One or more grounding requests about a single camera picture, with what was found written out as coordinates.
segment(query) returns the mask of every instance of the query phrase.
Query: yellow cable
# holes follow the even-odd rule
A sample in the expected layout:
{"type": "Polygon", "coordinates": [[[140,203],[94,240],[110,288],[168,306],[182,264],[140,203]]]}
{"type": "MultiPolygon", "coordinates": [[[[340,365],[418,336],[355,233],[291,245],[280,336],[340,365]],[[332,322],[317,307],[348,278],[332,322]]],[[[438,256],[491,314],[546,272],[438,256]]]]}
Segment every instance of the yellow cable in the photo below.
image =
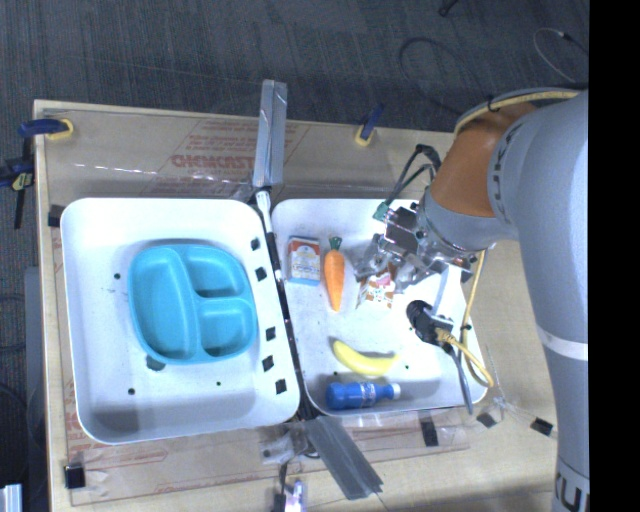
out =
{"type": "Polygon", "coordinates": [[[454,137],[456,137],[464,125],[481,116],[482,114],[489,112],[490,110],[507,107],[509,105],[517,105],[519,103],[526,103],[528,101],[548,99],[568,100],[570,98],[573,98],[574,96],[577,96],[579,93],[580,91],[542,91],[496,101],[495,103],[487,104],[486,106],[479,108],[478,110],[474,110],[468,116],[458,121],[455,129],[453,130],[453,135],[454,137]]]}
{"type": "Polygon", "coordinates": [[[486,379],[486,383],[481,384],[484,384],[488,388],[493,387],[493,377],[491,377],[491,374],[486,370],[484,366],[482,366],[480,361],[478,361],[476,356],[474,356],[467,347],[465,347],[462,343],[459,343],[458,340],[456,340],[455,336],[447,331],[436,329],[436,332],[438,333],[438,339],[440,341],[449,343],[450,345],[453,345],[457,349],[461,350],[465,358],[467,358],[467,361],[471,361],[474,365],[476,365],[478,370],[480,370],[480,373],[482,373],[483,377],[486,379]]]}

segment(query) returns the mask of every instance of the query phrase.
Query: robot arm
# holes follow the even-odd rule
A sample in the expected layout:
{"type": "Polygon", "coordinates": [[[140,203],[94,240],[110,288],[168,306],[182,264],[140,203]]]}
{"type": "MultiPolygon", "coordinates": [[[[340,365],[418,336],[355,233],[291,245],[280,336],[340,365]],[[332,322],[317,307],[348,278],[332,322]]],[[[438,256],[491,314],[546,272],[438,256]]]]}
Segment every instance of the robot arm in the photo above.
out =
{"type": "Polygon", "coordinates": [[[467,123],[418,205],[386,213],[356,276],[391,262],[396,289],[518,240],[558,416],[554,511],[589,510],[588,92],[467,123]]]}

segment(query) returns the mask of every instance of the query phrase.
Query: white tray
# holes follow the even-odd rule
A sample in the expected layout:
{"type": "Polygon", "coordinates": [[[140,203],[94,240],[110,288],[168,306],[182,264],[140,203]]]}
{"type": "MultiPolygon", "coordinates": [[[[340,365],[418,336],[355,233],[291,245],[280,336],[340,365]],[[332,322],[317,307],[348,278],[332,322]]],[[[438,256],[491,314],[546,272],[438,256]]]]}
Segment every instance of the white tray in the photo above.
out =
{"type": "Polygon", "coordinates": [[[251,207],[88,198],[64,210],[61,229],[78,418],[90,436],[120,444],[273,425],[295,414],[300,390],[262,222],[251,207]],[[152,371],[134,333],[127,271],[139,251],[176,241],[213,244],[240,260],[259,339],[228,360],[152,371]],[[258,279],[259,268],[267,278],[258,279]]]}
{"type": "MultiPolygon", "coordinates": [[[[393,207],[407,206],[410,201],[396,201],[393,207]]],[[[306,392],[314,405],[331,415],[353,415],[363,412],[391,412],[452,407],[464,404],[458,371],[444,351],[421,342],[410,324],[405,310],[415,299],[434,304],[440,276],[434,275],[396,295],[393,307],[368,305],[356,309],[358,283],[353,277],[353,262],[362,256],[375,233],[384,224],[372,218],[380,200],[369,199],[289,199],[279,203],[272,221],[277,235],[278,253],[286,275],[287,241],[291,236],[320,240],[323,264],[331,236],[342,237],[341,251],[347,260],[342,309],[335,313],[329,306],[324,281],[318,286],[285,284],[291,321],[300,356],[306,392]],[[401,354],[384,378],[377,382],[398,383],[399,400],[381,401],[370,410],[332,411],[327,408],[325,391],[332,381],[351,382],[363,377],[352,373],[333,355],[331,343],[340,339],[362,352],[401,354]]],[[[454,333],[459,332],[466,307],[462,288],[452,311],[454,333]]],[[[469,349],[482,361],[474,330],[468,333],[469,349]]],[[[473,402],[482,399],[486,388],[467,373],[473,402]]]]}

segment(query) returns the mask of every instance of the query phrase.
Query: white bottle cap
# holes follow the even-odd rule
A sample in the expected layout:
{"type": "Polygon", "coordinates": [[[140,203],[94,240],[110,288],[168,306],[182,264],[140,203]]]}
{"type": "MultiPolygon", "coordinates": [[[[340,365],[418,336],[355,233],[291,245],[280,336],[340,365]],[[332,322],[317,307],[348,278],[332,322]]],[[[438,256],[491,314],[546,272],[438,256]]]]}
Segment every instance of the white bottle cap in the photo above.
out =
{"type": "Polygon", "coordinates": [[[393,400],[397,400],[398,398],[400,398],[400,384],[391,384],[391,387],[393,388],[393,400]]]}

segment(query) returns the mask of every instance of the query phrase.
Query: sink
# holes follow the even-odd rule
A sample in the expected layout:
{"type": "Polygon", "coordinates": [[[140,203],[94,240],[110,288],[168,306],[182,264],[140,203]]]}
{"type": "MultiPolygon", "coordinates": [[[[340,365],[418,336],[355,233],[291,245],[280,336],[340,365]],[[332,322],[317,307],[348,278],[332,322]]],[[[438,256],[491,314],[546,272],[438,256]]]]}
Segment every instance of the sink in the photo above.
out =
{"type": "Polygon", "coordinates": [[[295,414],[300,390],[253,208],[85,198],[65,208],[61,234],[77,412],[88,435],[122,444],[295,414]],[[174,308],[136,319],[145,307],[163,311],[149,306],[163,293],[174,308]]]}

